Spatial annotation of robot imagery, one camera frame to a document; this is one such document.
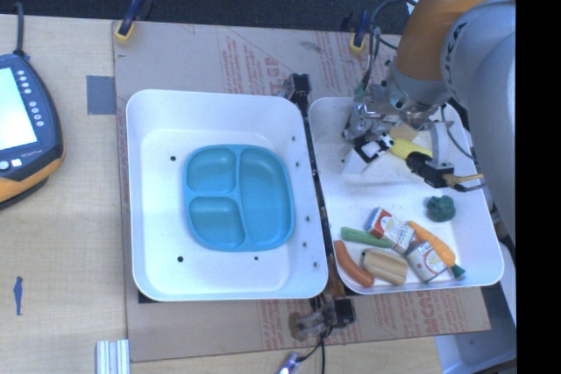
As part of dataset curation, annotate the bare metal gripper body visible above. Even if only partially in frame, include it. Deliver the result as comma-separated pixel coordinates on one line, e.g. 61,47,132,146
350,83,446,131

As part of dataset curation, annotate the beige block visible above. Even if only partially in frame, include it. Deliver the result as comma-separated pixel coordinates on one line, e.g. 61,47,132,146
388,124,420,142

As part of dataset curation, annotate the white carton with black spots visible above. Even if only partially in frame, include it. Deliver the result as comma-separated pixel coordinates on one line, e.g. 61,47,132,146
341,132,395,177

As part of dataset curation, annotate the yellow corn cob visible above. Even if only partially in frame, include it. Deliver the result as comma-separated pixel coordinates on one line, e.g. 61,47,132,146
389,138,434,161

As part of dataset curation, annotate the thin black rod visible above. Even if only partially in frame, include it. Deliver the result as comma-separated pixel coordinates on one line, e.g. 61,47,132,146
299,98,341,300

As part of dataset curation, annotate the white plastic tray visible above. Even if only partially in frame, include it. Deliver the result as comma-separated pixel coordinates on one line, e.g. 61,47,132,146
125,88,330,303
308,95,506,296

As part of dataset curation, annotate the red and white carton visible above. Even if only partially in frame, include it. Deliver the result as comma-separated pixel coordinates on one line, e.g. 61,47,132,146
365,207,415,254

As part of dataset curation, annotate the green broccoli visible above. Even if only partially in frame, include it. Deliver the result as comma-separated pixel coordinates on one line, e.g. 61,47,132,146
425,194,457,223

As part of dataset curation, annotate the green bean pod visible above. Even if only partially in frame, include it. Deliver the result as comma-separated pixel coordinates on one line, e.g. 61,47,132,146
340,226,394,250

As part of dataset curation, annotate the blue divided plate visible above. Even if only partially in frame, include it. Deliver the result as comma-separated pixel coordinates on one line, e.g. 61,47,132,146
182,144,296,252

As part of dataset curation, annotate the orange carrot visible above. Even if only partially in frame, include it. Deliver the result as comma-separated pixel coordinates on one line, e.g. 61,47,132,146
408,220,466,279

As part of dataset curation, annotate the tan bread loaf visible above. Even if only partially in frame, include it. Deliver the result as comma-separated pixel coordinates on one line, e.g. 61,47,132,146
359,248,410,287

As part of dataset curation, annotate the orange sausage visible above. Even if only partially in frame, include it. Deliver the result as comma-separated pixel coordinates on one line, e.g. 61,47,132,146
332,239,375,289

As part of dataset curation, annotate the white can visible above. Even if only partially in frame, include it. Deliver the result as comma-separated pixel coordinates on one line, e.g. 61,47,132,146
405,240,451,284

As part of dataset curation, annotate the brown cardboard board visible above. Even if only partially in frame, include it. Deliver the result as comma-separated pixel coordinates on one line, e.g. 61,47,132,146
111,20,493,363

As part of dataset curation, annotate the black cylinder on white bracket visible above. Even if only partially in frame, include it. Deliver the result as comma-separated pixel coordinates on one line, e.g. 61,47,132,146
405,121,457,189

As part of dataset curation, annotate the black block with wires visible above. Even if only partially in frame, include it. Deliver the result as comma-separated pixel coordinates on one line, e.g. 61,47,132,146
288,73,313,102
334,297,357,328

